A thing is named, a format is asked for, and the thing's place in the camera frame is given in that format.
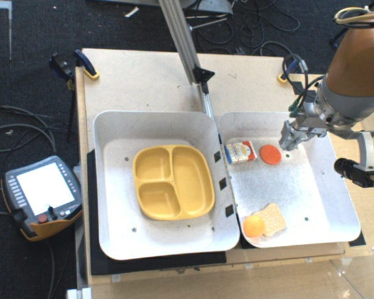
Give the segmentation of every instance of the slice of bread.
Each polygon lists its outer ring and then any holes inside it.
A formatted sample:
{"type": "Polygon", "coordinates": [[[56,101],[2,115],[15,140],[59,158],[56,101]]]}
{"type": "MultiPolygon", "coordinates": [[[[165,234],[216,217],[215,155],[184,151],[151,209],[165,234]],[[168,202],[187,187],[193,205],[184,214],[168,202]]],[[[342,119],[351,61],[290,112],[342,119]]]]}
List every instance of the slice of bread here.
{"type": "Polygon", "coordinates": [[[263,219],[265,225],[263,235],[266,237],[270,237],[279,230],[287,227],[287,223],[281,214],[279,206],[274,203],[268,204],[261,211],[253,213],[253,215],[257,215],[263,219]]]}

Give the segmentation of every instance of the black bracket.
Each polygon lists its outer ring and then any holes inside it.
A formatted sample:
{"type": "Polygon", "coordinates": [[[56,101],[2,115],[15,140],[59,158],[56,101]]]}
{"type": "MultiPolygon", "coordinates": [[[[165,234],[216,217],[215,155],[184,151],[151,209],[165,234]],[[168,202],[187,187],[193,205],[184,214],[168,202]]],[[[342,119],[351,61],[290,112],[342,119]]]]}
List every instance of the black bracket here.
{"type": "Polygon", "coordinates": [[[209,88],[208,88],[207,82],[214,75],[214,72],[202,69],[200,67],[195,67],[193,69],[193,74],[194,74],[194,78],[197,81],[197,83],[201,83],[202,92],[204,92],[205,94],[208,94],[209,88]]]}

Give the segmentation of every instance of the white plastic tray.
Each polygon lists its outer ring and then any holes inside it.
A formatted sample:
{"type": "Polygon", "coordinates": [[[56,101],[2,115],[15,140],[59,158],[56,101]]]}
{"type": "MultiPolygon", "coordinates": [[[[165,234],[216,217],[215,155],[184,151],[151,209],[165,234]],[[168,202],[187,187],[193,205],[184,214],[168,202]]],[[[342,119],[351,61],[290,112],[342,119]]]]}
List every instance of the white plastic tray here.
{"type": "Polygon", "coordinates": [[[200,112],[120,112],[97,115],[93,124],[97,168],[98,229],[102,250],[115,260],[225,251],[239,227],[215,122],[200,112]],[[156,221],[142,213],[133,182],[133,159],[143,148],[183,144],[200,150],[211,171],[215,205],[201,217],[156,221]]]}
{"type": "Polygon", "coordinates": [[[228,165],[241,223],[271,202],[280,207],[287,222],[272,237],[246,240],[266,248],[356,239],[360,223],[345,181],[333,169],[337,158],[330,138],[313,138],[298,149],[283,151],[278,140],[288,119],[288,113],[227,113],[219,120],[224,145],[249,140],[258,155],[265,144],[282,153],[277,165],[268,165],[260,157],[228,165]]]}

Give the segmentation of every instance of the red circular object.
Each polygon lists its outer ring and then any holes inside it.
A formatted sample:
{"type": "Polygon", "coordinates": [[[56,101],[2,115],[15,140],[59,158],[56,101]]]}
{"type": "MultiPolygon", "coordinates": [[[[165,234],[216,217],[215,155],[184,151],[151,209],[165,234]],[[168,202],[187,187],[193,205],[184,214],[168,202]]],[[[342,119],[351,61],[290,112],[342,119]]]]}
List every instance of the red circular object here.
{"type": "Polygon", "coordinates": [[[259,154],[261,155],[263,162],[269,165],[276,165],[281,161],[281,153],[279,149],[276,148],[274,145],[268,144],[262,146],[261,150],[259,151],[259,154]]]}
{"type": "Polygon", "coordinates": [[[47,222],[49,220],[49,218],[47,217],[46,214],[40,214],[37,216],[37,222],[39,224],[44,224],[45,222],[47,222]]]}

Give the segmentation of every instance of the black floor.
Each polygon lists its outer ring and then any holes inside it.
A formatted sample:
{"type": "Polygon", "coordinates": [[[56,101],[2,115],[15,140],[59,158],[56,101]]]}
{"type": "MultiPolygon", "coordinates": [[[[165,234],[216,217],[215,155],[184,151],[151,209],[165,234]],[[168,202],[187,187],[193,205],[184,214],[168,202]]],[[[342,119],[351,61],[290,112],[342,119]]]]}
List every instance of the black floor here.
{"type": "MultiPolygon", "coordinates": [[[[12,1],[12,47],[9,59],[9,16],[0,9],[0,105],[19,107],[41,116],[57,142],[58,154],[70,166],[78,159],[77,127],[67,142],[71,93],[65,82],[50,71],[54,52],[75,65],[75,49],[175,51],[166,22],[157,7],[141,6],[130,18],[124,14],[134,6],[85,0],[12,1]]],[[[276,41],[305,59],[309,73],[323,74],[333,57],[329,45],[342,29],[332,18],[342,8],[363,7],[372,0],[248,0],[237,3],[234,17],[202,28],[193,34],[198,52],[284,56],[288,53],[276,41]]],[[[188,16],[201,15],[194,11],[188,16]]],[[[191,19],[196,24],[211,19],[191,19]]],[[[25,123],[25,116],[0,112],[0,126],[25,123]]],[[[0,131],[0,150],[31,142],[20,149],[0,153],[3,172],[31,164],[50,155],[43,136],[32,139],[25,129],[0,131]]],[[[6,211],[0,193],[0,211],[6,211]]],[[[65,298],[67,289],[77,287],[74,229],[70,227],[50,239],[55,255],[55,293],[65,298]]],[[[0,216],[0,298],[47,298],[50,287],[50,254],[45,242],[28,242],[9,217],[0,216]]]]}

